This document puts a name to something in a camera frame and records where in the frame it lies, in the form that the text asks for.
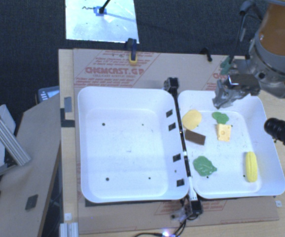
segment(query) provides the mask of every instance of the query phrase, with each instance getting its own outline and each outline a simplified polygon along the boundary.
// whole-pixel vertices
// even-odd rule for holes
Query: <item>white tray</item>
[[[169,93],[86,87],[78,95],[78,107],[81,190],[86,199],[171,200],[187,194],[178,121]],[[178,155],[181,159],[174,161]]]
[[[204,198],[237,198],[276,196],[285,191],[285,178],[270,135],[264,131],[266,121],[261,100],[248,95],[233,106],[217,110],[212,104],[213,91],[183,91],[178,97],[181,117],[196,109],[202,121],[193,131],[206,136],[205,145],[186,140],[187,154],[197,194]],[[229,117],[230,142],[218,141],[217,121],[212,113],[219,111]],[[258,179],[249,183],[245,175],[245,155],[253,151],[257,157]],[[208,178],[200,176],[193,160],[205,156],[217,168]]]

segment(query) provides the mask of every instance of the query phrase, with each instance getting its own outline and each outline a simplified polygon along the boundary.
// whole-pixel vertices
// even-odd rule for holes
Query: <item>corn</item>
[[[257,162],[254,152],[248,152],[245,156],[246,177],[249,182],[257,180]]]

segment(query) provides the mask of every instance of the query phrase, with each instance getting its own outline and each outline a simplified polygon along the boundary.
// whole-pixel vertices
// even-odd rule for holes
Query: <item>wooden table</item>
[[[59,51],[59,70],[60,70],[60,92],[61,92],[61,108],[64,108],[64,96],[73,96],[74,92],[74,74],[73,74],[73,53],[71,50]],[[266,92],[259,95],[263,102],[265,112],[268,118],[275,117],[285,120],[285,99],[277,99]],[[72,97],[72,110],[65,113],[65,119],[74,119],[74,100]],[[69,212],[71,218],[66,218],[65,223],[78,221],[78,204],[77,204],[77,175],[76,175],[76,153],[75,153],[75,130],[62,128],[62,162],[63,162],[63,201],[64,213]],[[285,174],[285,146],[281,142],[276,143],[277,152],[281,161],[281,165]],[[281,237],[285,236],[285,192],[277,197],[282,203],[282,207],[278,208],[280,220],[257,223],[215,225],[186,227],[182,237],[251,237],[251,236],[269,236]],[[81,235],[82,237],[132,237],[135,232],[120,232],[108,234],[92,234]],[[161,230],[153,230],[149,232],[161,233]]]

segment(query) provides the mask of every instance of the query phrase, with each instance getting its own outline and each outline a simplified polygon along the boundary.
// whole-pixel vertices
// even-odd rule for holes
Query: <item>black carpet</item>
[[[134,0],[141,51],[230,54],[245,0]],[[264,13],[265,2],[255,0]],[[258,23],[249,20],[237,55]],[[65,39],[65,0],[0,0],[0,105],[17,119],[38,89],[58,85],[58,49],[123,49],[122,44]]]

